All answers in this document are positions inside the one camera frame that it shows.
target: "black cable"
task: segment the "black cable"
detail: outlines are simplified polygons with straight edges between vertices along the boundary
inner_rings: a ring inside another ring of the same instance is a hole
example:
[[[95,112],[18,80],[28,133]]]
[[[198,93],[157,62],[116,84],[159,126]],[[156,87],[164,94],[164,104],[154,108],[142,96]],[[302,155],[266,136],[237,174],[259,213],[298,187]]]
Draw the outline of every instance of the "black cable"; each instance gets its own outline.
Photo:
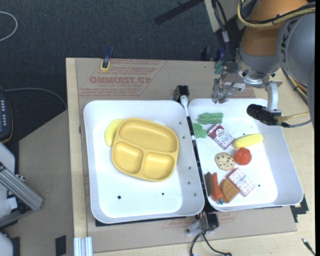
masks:
[[[216,18],[216,20],[218,21],[219,26],[220,26],[220,28],[221,28],[222,37],[223,37],[223,40],[224,40],[224,43],[225,43],[225,55],[221,58],[221,60],[222,60],[222,65],[224,65],[225,62],[227,61],[228,55],[229,55],[229,44],[228,44],[228,40],[229,40],[229,39],[225,39],[225,37],[224,37],[224,34],[225,34],[225,33],[228,35],[228,31],[226,30],[224,24],[222,23],[222,21],[221,21],[221,19],[220,19],[220,17],[219,17],[218,8],[217,8],[217,1],[216,1],[216,0],[211,0],[211,5],[212,5],[212,8],[213,8],[213,10],[214,10],[215,18]],[[223,16],[223,18],[224,18],[225,21],[226,21],[227,18],[226,18],[226,15],[225,15],[222,7],[221,7],[221,10],[222,10],[222,11],[221,11],[222,16]]]
[[[292,10],[292,11],[289,11],[289,12],[286,12],[285,14],[282,14],[282,15],[277,15],[276,17],[273,17],[273,18],[269,18],[269,19],[265,19],[265,20],[251,20],[251,19],[246,19],[244,18],[244,16],[242,15],[242,7],[243,7],[243,3],[242,3],[242,0],[240,0],[240,16],[241,18],[248,22],[248,23],[252,23],[252,24],[266,24],[266,23],[269,23],[269,22],[274,22],[275,20],[279,19],[279,18],[282,18],[282,17],[285,17],[285,16],[288,16],[290,14],[294,14],[298,11],[303,11],[303,10],[306,10],[306,9],[310,9],[310,8],[314,8],[316,7],[315,4],[307,4],[307,5],[304,5],[304,6],[301,6],[300,8],[298,9],[295,9],[295,10]]]
[[[224,23],[225,23],[225,26],[226,26],[226,30],[227,30],[227,31],[230,31],[231,33],[233,33],[233,37],[236,37],[236,39],[241,40],[241,39],[242,39],[241,37],[235,36],[235,34],[236,34],[237,32],[235,32],[235,31],[229,26],[228,20],[227,20],[226,14],[225,14],[225,11],[224,11],[224,9],[223,9],[220,1],[219,1],[219,0],[215,0],[215,2],[217,3],[217,5],[218,5],[218,7],[219,7],[219,9],[220,9],[222,18],[223,18]]]
[[[0,86],[0,89],[5,93],[16,92],[16,91],[42,91],[42,92],[46,92],[46,93],[49,93],[49,94],[52,94],[52,95],[56,96],[63,103],[65,109],[68,109],[67,104],[65,103],[65,101],[58,94],[54,93],[53,91],[47,90],[47,89],[33,88],[33,87],[15,88],[15,89],[2,89],[1,86]]]
[[[309,249],[309,251],[312,252],[312,254],[313,254],[314,256],[316,256],[316,253],[315,253],[314,250],[311,248],[311,246],[310,246],[310,244],[307,242],[307,240],[304,239],[304,238],[302,238],[302,241],[303,241],[304,245]]]
[[[302,89],[301,89],[301,92],[300,92],[299,90],[297,90],[297,89],[300,89],[299,86],[297,86],[296,84],[293,83],[293,79],[290,79],[289,75],[287,74],[287,72],[286,72],[283,68],[281,68],[281,70],[282,70],[285,78],[286,78],[287,81],[289,82],[289,84],[293,87],[293,90],[294,90],[295,92],[298,92],[298,94],[301,96],[301,98],[303,99],[303,101],[308,105],[307,93],[304,92]]]
[[[311,119],[306,122],[302,122],[302,123],[298,123],[298,124],[288,124],[286,122],[282,122],[281,126],[285,127],[285,128],[295,128],[295,127],[305,126],[305,125],[309,124],[310,122],[311,122]]]
[[[201,236],[201,233],[200,234],[197,234],[194,239],[192,240],[191,242],[191,245],[190,245],[190,256],[194,256],[193,252],[192,252],[192,249],[196,243],[196,241],[198,240],[198,238]]]
[[[190,246],[190,256],[194,256],[194,254],[193,254],[193,252],[192,252],[192,249],[193,249],[196,241],[198,240],[198,238],[199,238],[201,235],[203,236],[206,244],[210,247],[211,250],[213,250],[214,252],[216,252],[216,253],[218,253],[218,254],[224,255],[224,256],[232,256],[231,252],[222,252],[222,251],[215,250],[215,249],[210,245],[210,243],[208,242],[207,238],[205,237],[205,233],[204,233],[204,232],[196,235],[196,236],[194,237],[194,239],[192,240],[191,246]]]
[[[213,250],[214,252],[218,253],[218,254],[222,254],[224,256],[232,256],[231,252],[222,252],[222,251],[218,251],[218,250],[215,250],[208,242],[207,238],[205,237],[205,233],[201,233],[206,244],[211,248],[211,250]]]

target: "yellow cable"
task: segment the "yellow cable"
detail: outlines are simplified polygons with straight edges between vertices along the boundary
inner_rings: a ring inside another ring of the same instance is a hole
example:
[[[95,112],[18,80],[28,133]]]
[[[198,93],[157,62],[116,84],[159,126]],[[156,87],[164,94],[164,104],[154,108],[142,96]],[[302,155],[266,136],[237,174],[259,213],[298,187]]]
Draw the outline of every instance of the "yellow cable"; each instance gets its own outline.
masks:
[[[286,21],[288,19],[291,19],[293,17],[299,16],[299,15],[303,15],[303,14],[308,14],[308,13],[313,13],[316,11],[316,7],[311,7],[311,8],[307,8],[307,9],[303,9],[303,10],[297,10],[291,14],[288,14],[286,16],[281,16],[279,18],[275,18],[273,21],[267,22],[267,23],[263,23],[263,24],[256,24],[256,23],[251,23],[248,22],[246,20],[244,20],[241,16],[241,12],[240,12],[240,4],[238,4],[238,8],[237,8],[237,17],[240,20],[240,22],[242,24],[244,24],[247,27],[251,27],[251,28],[265,28],[265,27],[270,27],[272,25],[276,25],[280,22]]]
[[[305,102],[308,102],[308,98],[307,98],[307,89],[302,87],[302,85],[300,85],[296,80],[294,80],[290,75],[286,75],[286,77],[289,79],[289,81],[292,83],[292,86],[294,87],[294,90],[297,91],[301,97],[303,97]]]
[[[300,118],[300,117],[304,117],[307,115],[309,115],[309,112],[293,114],[293,115],[289,115],[289,116],[275,116],[274,118],[277,119],[280,123],[282,123],[283,121],[287,121],[289,119]]]

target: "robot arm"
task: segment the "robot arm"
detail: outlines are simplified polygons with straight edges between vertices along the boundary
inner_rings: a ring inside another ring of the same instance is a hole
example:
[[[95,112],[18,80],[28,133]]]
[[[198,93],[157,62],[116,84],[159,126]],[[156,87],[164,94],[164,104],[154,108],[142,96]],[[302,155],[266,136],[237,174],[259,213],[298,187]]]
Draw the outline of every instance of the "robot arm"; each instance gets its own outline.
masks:
[[[308,105],[314,124],[314,100],[311,99],[314,98],[314,73],[312,75],[311,70],[315,63],[315,3],[258,0],[250,21],[242,18],[240,6],[238,17],[247,27],[235,61],[226,63],[220,78],[214,81],[212,101],[223,103],[245,86],[266,88],[268,106],[263,109],[260,120],[278,125],[274,117],[281,115],[277,110],[280,85],[269,82],[269,77],[281,67],[308,88]],[[251,108],[251,111],[257,113],[257,109]]]

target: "black connector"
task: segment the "black connector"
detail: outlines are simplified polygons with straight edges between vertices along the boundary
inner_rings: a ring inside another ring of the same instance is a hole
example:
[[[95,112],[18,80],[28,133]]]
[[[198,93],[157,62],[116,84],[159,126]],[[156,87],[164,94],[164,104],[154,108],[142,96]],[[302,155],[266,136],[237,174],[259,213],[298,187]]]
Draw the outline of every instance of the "black connector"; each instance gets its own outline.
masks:
[[[188,87],[188,85],[177,85],[176,88],[175,88],[175,90],[174,90],[174,92],[173,92],[173,99],[174,99],[176,102],[180,103],[180,102],[181,102],[181,101],[180,101],[180,97],[181,97],[182,95],[185,95],[185,96],[187,96],[187,97],[190,95],[190,94],[189,94],[189,87]]]
[[[214,230],[217,227],[219,227],[219,220],[218,220],[218,216],[215,213],[206,213],[206,220],[208,221],[208,226],[209,228],[207,229],[208,231],[210,230]]]
[[[280,111],[269,112],[265,106],[251,104],[247,107],[246,113],[256,119],[261,123],[264,123],[268,126],[278,126],[279,121],[275,118],[276,116],[281,116]]]

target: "green toy food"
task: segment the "green toy food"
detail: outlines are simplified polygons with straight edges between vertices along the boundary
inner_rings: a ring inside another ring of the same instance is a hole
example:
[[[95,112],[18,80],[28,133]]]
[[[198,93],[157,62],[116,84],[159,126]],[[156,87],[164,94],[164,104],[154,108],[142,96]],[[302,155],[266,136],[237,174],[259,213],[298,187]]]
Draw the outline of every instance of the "green toy food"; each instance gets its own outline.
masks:
[[[221,124],[223,113],[203,113],[199,115],[198,122],[203,125],[208,124]]]
[[[192,127],[193,127],[194,136],[196,138],[205,138],[205,137],[207,137],[207,132],[204,129],[202,129],[201,124],[194,122],[192,124]]]

